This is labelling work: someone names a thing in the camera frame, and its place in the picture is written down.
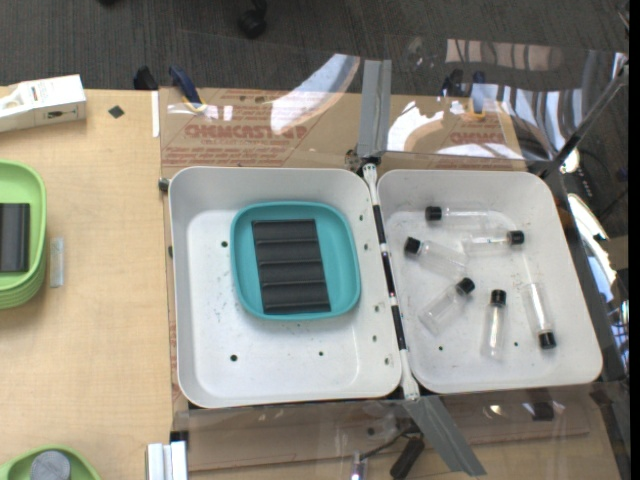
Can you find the clear bottle with black cap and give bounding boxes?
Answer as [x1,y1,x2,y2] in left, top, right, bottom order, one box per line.
[424,205,496,230]
[519,281,559,351]
[460,229,526,257]
[403,236,470,280]
[417,276,477,336]
[479,288,509,361]

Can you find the stack of green plates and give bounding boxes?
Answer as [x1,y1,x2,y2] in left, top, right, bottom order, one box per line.
[0,159,49,311]

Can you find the brown cardboard board red print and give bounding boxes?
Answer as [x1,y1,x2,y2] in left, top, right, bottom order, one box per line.
[158,86,592,472]

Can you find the grey round can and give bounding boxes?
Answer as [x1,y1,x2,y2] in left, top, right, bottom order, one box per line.
[29,450,73,480]

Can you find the white plastic tray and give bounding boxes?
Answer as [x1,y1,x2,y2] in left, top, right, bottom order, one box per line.
[167,166,404,410]
[375,169,605,396]

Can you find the pale grey small bar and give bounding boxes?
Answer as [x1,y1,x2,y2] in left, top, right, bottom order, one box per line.
[48,236,66,289]

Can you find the green plate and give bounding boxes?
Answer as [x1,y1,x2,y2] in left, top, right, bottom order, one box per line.
[0,445,102,480]

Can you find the teal plate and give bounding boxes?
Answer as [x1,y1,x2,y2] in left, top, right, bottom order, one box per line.
[229,201,362,323]

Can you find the thin black and white rod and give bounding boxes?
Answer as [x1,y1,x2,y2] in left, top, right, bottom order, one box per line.
[360,162,421,402]

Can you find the black office chair base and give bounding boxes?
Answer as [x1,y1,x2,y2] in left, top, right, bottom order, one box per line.
[92,0,269,40]

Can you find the black ribbed insert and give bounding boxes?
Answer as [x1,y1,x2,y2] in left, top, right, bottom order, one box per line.
[250,218,333,316]
[0,202,32,274]

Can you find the white carton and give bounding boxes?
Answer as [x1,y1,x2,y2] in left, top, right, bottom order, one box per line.
[0,73,88,134]

